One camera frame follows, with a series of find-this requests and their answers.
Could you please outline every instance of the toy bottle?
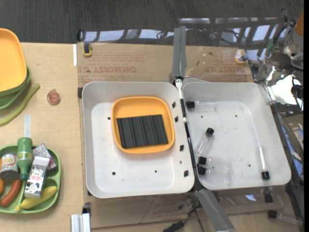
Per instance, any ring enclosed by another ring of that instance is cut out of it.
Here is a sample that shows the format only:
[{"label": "toy bottle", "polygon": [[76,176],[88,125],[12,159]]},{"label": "toy bottle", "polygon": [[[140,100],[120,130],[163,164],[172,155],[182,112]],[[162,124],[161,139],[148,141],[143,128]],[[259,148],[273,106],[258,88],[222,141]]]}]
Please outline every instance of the toy bottle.
[{"label": "toy bottle", "polygon": [[26,181],[32,165],[32,140],[29,137],[19,138],[17,141],[17,165],[20,169],[19,179]]}]

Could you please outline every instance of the metal bracket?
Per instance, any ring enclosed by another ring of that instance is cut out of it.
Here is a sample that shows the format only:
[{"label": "metal bracket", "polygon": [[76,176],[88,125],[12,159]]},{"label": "metal bracket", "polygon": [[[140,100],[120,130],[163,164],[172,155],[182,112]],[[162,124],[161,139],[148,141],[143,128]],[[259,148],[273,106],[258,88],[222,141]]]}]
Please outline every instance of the metal bracket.
[{"label": "metal bracket", "polygon": [[202,189],[197,192],[197,198],[217,232],[235,230],[212,191]]},{"label": "metal bracket", "polygon": [[185,26],[175,28],[174,30],[174,48],[173,48],[173,66],[169,80],[172,83],[175,77],[184,77],[185,68],[187,66],[187,58],[185,55]]},{"label": "metal bracket", "polygon": [[71,232],[91,232],[90,205],[83,206],[82,215],[73,214],[70,218]]}]

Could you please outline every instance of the green compartment tray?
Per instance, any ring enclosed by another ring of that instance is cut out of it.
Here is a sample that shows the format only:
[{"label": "green compartment tray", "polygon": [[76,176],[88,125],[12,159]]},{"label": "green compartment tray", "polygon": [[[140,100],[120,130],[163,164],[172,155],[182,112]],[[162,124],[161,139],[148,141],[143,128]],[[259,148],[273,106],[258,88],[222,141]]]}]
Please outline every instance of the green compartment tray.
[{"label": "green compartment tray", "polygon": [[25,83],[24,86],[23,86],[19,91],[17,91],[16,93],[13,93],[13,94],[9,94],[9,95],[5,95],[5,96],[1,96],[1,97],[0,97],[0,110],[9,107],[9,106],[18,98],[18,96],[24,91],[24,89],[26,88],[26,86],[27,86],[28,83],[30,82],[30,79],[31,79],[31,71],[30,71],[30,69],[27,67],[26,83]]},{"label": "green compartment tray", "polygon": [[[12,153],[12,154],[17,154],[17,145],[7,145],[5,147],[0,148],[0,157],[2,157],[5,154]],[[47,148],[50,155],[54,159],[55,163],[57,164],[57,167],[55,167],[53,170],[48,171],[46,174],[46,179],[44,183],[44,188],[50,187],[50,186],[57,186],[57,192],[48,200],[45,200],[44,202],[36,205],[35,207],[31,209],[20,209],[19,211],[15,210],[15,207],[17,205],[20,205],[21,202],[25,199],[24,197],[24,190],[25,190],[25,185],[26,181],[23,182],[22,188],[18,194],[18,196],[6,207],[3,207],[0,205],[0,212],[4,213],[36,213],[36,212],[41,212],[44,210],[47,210],[50,208],[57,200],[58,194],[59,194],[59,189],[60,189],[60,176],[61,176],[61,165],[60,165],[60,159],[59,156],[55,151],[53,151],[50,148]],[[5,182],[4,183],[4,190],[0,194],[0,199],[2,199],[11,189],[11,182]]]}]

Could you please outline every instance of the wooden table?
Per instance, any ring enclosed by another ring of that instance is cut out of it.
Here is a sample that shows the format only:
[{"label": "wooden table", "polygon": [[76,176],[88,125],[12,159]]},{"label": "wooden table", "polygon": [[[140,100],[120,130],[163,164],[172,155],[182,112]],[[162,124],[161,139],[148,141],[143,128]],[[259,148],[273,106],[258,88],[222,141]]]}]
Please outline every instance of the wooden table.
[{"label": "wooden table", "polygon": [[[6,214],[0,216],[1,231],[70,231],[70,216],[81,214],[84,205],[80,108],[77,96],[77,68],[73,65],[72,44],[22,43],[26,63],[32,71],[31,87],[41,88],[14,120],[0,127],[0,146],[16,144],[24,135],[24,115],[31,115],[31,138],[34,144],[44,143],[56,151],[61,159],[61,185],[58,201],[48,210],[35,214]],[[61,102],[55,106],[47,102],[47,93],[56,89]],[[9,108],[0,111],[0,119],[14,111],[21,102],[17,99]],[[288,197],[285,205],[291,209]],[[229,215],[238,232],[299,231],[291,224],[269,220],[265,211]],[[209,219],[202,219],[205,231],[214,231]],[[133,232],[162,231],[171,221],[110,227],[93,231]],[[183,232],[201,231],[197,219],[190,219]]]}]

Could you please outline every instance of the cow print carton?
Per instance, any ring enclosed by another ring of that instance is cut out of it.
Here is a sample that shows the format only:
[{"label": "cow print carton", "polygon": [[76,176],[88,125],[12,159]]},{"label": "cow print carton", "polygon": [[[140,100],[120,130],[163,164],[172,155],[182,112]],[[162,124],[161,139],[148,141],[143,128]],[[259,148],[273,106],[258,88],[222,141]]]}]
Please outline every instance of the cow print carton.
[{"label": "cow print carton", "polygon": [[34,158],[24,191],[26,198],[41,198],[48,164],[49,158],[38,156]]}]

